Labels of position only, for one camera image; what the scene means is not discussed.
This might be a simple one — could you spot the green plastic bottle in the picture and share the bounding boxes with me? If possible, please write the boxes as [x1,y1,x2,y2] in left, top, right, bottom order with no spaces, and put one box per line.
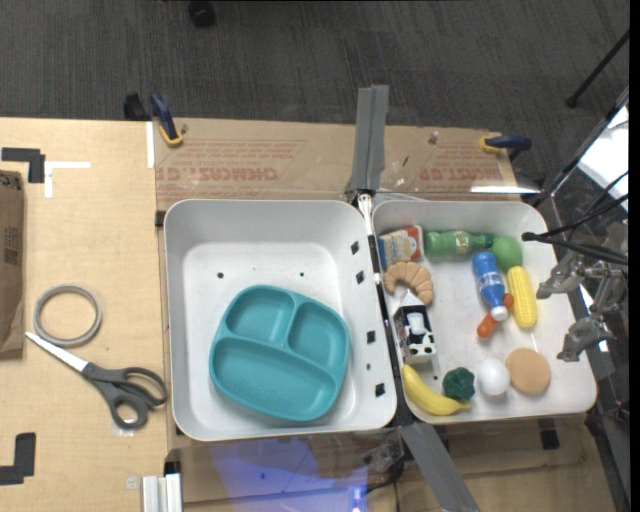
[423,229,495,261]

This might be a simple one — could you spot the white plastic tray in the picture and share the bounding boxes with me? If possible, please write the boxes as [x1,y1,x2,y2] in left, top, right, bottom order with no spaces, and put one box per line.
[163,198,399,443]
[370,199,599,426]

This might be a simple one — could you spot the brown cardboard board red print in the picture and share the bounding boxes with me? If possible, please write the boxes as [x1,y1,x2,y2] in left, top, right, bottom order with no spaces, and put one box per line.
[152,117,601,506]

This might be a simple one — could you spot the green broccoli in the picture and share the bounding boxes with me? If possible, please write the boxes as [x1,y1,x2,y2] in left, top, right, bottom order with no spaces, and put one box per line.
[441,367,476,402]

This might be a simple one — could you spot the black and white milk carton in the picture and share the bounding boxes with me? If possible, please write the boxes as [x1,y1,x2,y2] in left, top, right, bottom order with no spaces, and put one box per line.
[392,289,438,366]

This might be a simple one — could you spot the teal divided plate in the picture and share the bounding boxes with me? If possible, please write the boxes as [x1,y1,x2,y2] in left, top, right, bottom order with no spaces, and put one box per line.
[208,284,351,423]

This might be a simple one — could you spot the yellow banana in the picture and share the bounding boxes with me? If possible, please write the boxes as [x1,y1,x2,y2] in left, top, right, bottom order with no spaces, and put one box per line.
[401,363,472,417]

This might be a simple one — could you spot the yellow corn cob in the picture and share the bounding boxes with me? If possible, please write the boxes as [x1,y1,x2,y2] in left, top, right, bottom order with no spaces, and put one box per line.
[506,265,539,330]

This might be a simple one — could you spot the grey handled scissors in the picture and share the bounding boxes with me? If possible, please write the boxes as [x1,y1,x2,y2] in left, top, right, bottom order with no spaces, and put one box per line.
[24,330,169,430]

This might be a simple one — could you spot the brown paper bag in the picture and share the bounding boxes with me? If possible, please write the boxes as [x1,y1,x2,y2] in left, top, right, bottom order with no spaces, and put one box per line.
[0,169,26,359]

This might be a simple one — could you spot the orange carrot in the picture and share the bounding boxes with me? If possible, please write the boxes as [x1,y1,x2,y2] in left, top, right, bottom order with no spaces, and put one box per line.
[476,293,515,339]

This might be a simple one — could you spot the tan croissant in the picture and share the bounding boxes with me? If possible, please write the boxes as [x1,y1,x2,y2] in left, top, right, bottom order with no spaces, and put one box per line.
[383,260,435,306]

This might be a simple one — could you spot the tan round biscuit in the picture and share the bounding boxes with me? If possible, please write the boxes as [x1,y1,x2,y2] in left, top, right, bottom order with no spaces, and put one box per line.
[505,347,552,396]

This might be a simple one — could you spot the white egg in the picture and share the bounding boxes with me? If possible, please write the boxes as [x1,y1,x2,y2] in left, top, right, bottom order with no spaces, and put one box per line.
[476,357,511,397]

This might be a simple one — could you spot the blue plastic bottle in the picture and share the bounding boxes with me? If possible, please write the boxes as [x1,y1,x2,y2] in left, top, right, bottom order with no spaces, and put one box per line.
[471,250,510,322]

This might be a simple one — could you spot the green lime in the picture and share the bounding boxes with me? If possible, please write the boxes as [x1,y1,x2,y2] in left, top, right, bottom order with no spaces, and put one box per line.
[491,236,524,270]

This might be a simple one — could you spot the grey tape roll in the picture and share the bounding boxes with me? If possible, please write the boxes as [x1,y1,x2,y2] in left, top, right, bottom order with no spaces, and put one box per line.
[32,283,103,349]

